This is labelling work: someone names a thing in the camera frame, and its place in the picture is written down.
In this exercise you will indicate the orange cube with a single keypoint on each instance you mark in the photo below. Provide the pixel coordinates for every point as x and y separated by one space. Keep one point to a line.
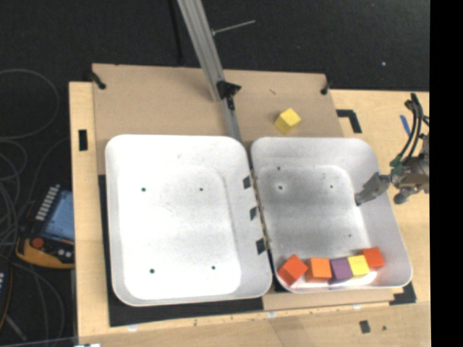
319 269

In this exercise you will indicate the white plastic tray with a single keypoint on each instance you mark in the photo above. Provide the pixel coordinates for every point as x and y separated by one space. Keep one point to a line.
181 222
311 212

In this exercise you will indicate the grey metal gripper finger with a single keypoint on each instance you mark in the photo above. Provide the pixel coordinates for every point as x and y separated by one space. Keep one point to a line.
401 197
372 189

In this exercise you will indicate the yellow cube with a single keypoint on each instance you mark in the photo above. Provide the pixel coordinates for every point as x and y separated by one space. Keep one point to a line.
287 120
358 265

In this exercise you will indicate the purple cube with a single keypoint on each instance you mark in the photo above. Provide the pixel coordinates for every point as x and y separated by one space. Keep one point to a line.
341 269

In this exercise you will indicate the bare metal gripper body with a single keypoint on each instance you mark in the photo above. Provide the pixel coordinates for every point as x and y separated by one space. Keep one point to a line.
414 176

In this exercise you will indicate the brown cardboard board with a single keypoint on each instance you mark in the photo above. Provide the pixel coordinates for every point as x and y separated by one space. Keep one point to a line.
155 103

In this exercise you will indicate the red-orange cube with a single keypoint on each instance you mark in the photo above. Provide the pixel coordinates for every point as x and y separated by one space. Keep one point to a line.
292 270
373 257

